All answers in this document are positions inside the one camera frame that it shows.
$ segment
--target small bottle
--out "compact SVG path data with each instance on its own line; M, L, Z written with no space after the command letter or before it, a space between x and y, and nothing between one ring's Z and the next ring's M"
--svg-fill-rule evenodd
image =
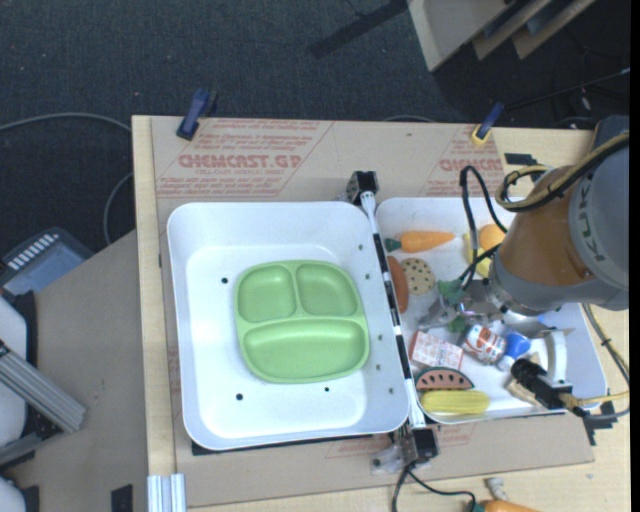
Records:
M476 324L467 333L462 348L487 364L498 361L507 349L507 341L486 327Z
M531 348L531 340L526 336L523 336L519 332L512 331L505 337L507 342L507 349L502 356L502 359L498 361L496 366L501 370L508 372L511 370L513 363L521 355L526 354Z

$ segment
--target dark carpet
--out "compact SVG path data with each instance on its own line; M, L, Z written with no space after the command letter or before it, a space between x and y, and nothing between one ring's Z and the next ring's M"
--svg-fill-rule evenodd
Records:
M0 127L184 115L204 87L222 117L463 123L568 89L496 124L589 128L629 114L629 74L599 80L630 66L630 27L630 0L600 0L524 60L506 42L479 62L468 44L430 73L399 0L0 0ZM114 124L0 128L0 256L52 226L102 249L106 202L131 170ZM130 182L109 213L111 240L135 227Z

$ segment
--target orange object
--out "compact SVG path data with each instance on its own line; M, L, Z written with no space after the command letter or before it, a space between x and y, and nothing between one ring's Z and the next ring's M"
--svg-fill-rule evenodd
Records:
M393 290L396 292L396 301L398 302L398 311L404 313L409 306L409 283L404 270L400 263L393 256L387 256L387 264L391 273L391 281L393 282Z
M405 231L400 235L400 240L387 238L385 246L388 251L402 249L405 252L421 252L438 247L454 238L455 235L448 231Z
M523 507L503 500L492 500L484 505L484 512L538 512L532 508Z
M479 235L480 248L483 251L488 251L496 245L501 244L505 237L505 233L497 224L487 224L480 229Z

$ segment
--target blue clamp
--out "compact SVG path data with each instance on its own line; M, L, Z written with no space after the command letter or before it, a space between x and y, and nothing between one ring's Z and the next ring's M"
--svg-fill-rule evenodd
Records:
M183 139L192 140L200 124L198 118L203 115L213 113L218 99L218 93L214 92L213 97L208 91L198 89L191 100L191 107L185 118L180 123L176 135Z
M479 124L474 128L473 132L471 133L471 141L475 145L482 146L487 141L489 132L491 131L491 127L498 120L503 110L504 105L499 102L496 103L491 109L491 112L489 112L489 115L482 122L482 124Z

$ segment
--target gray metal bar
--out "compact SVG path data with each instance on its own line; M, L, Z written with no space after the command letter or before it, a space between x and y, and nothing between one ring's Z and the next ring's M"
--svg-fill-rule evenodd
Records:
M0 467L33 451L44 441L35 432L0 448Z
M187 512L184 475L147 477L147 502L148 512Z
M0 382L64 432L80 430L85 407L0 340Z

